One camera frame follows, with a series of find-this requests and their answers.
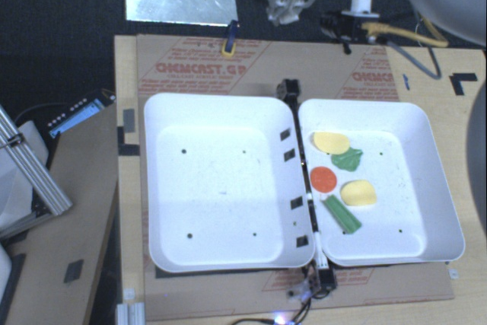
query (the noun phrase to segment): yellow cable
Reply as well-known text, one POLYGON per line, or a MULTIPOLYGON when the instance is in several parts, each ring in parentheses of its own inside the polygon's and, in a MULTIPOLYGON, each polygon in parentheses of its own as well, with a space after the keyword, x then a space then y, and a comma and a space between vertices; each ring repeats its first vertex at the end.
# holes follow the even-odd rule
POLYGON ((425 26, 435 38, 429 38, 413 31, 390 26, 389 24, 380 24, 377 22, 365 22, 362 24, 362 29, 367 31, 367 37, 376 37, 381 34, 394 34, 413 41, 425 43, 426 45, 446 48, 448 46, 448 41, 440 34, 438 30, 436 30, 436 27, 434 27, 428 19, 423 18, 423 20, 425 21, 425 26))

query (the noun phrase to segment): white plastic container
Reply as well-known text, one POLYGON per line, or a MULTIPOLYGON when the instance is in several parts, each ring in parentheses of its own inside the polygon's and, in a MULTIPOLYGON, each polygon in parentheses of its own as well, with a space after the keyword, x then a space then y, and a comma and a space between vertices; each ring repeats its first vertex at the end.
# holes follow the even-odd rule
MULTIPOLYGON (((453 260, 463 235, 428 119, 412 104, 309 100, 299 110, 309 171, 339 188, 374 184, 343 234, 313 192, 323 251, 343 266, 453 260), (310 140, 341 132, 364 151, 341 171, 310 140)), ((291 110, 269 97, 158 94, 145 105, 149 250, 168 272, 299 267, 314 236, 291 110)))

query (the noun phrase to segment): white tray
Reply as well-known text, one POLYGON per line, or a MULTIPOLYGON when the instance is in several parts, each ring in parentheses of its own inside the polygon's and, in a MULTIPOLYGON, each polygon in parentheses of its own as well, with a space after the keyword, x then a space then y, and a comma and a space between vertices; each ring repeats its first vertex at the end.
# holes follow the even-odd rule
MULTIPOLYGON (((377 203, 349 208, 343 234, 313 190, 324 253, 343 266, 454 260, 464 248, 431 128, 412 104, 309 100, 299 110, 308 170, 339 188, 374 184, 377 203), (364 151, 339 170, 311 142, 341 132, 364 151)), ((149 250, 168 272, 299 267, 314 254, 290 109, 268 97, 158 94, 145 105, 149 250)))

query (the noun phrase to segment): empty white tray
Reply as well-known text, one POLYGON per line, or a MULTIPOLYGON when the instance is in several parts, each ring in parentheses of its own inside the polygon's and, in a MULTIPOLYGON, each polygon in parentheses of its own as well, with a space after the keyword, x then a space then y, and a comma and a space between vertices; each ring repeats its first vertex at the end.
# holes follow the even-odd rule
MULTIPOLYGON (((321 246, 343 266, 454 260, 463 235, 428 118, 403 103, 308 100, 299 110, 308 170, 340 187, 373 183, 377 203, 349 207, 342 229, 313 190, 321 246), (339 170, 311 142, 340 132, 364 154, 339 170)), ((291 110, 269 97, 158 94, 145 105, 149 250, 168 272, 299 267, 314 236, 291 110)))

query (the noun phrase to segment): yellow oval object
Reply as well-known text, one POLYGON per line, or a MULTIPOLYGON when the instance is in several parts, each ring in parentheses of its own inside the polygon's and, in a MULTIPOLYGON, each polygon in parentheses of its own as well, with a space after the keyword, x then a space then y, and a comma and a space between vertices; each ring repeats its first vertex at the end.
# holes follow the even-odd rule
POLYGON ((313 143, 318 149, 331 155, 341 155, 350 149, 349 138, 340 133, 315 132, 313 143))
POLYGON ((375 188, 367 180, 348 182, 340 190, 340 196, 348 206, 366 206, 377 202, 375 188))

